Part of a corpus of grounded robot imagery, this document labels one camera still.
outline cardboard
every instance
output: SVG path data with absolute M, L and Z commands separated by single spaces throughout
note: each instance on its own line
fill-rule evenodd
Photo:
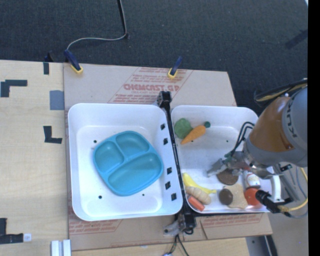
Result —
M 68 177 L 69 239 L 73 251 L 172 243 L 163 228 L 174 216 L 84 221 L 72 209 L 70 186 L 68 110 L 77 103 L 153 104 L 160 91 L 170 91 L 171 108 L 179 105 L 236 106 L 226 72 L 179 69 L 169 79 L 168 68 L 82 64 L 77 74 L 63 67 L 65 140 Z M 184 241 L 238 238 L 272 234 L 267 213 L 215 215 L 196 218 L 192 235 Z

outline red tomato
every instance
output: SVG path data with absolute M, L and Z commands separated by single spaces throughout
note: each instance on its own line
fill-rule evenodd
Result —
M 258 199 L 256 199 L 256 192 L 258 191 L 257 188 L 251 187 L 248 188 L 245 192 L 244 192 L 244 197 L 247 201 L 247 203 L 251 206 L 256 206 L 258 204 L 260 204 L 260 202 L 258 201 Z

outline yellow banana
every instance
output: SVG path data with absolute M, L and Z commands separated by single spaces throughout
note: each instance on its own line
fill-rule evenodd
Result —
M 203 186 L 198 185 L 191 177 L 189 174 L 187 174 L 186 172 L 182 174 L 182 180 L 183 180 L 183 184 L 186 187 L 195 187 L 195 188 L 199 188 L 202 191 L 206 192 L 207 194 L 211 194 L 211 193 L 217 193 L 217 191 L 215 189 L 208 189 L 205 188 Z

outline yellow cable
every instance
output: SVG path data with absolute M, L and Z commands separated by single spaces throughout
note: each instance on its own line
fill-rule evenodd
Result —
M 305 178 L 305 181 L 306 183 L 308 184 L 308 176 L 305 172 L 305 169 L 303 169 L 302 167 L 300 167 L 300 171 L 302 172 L 304 178 Z M 284 205 L 279 205 L 278 208 L 281 210 L 281 212 L 292 212 L 292 211 L 296 211 L 298 209 L 301 209 L 302 207 L 304 207 L 306 204 L 308 203 L 308 197 L 306 197 L 306 199 L 304 200 L 304 202 L 296 207 L 292 207 L 292 208 L 289 208 L 289 207 L 286 207 Z

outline blue clamp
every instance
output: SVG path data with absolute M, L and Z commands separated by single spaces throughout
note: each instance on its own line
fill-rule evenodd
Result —
M 179 56 L 179 58 L 177 59 L 177 61 L 175 62 L 174 66 L 172 68 L 169 69 L 169 72 L 168 72 L 168 78 L 170 79 L 174 79 L 178 73 L 178 67 L 180 66 L 182 62 L 182 57 Z
M 63 55 L 67 58 L 67 60 L 71 63 L 71 68 L 78 74 L 82 73 L 84 69 L 79 65 L 79 62 L 77 61 L 76 57 L 73 55 L 71 51 L 64 50 Z

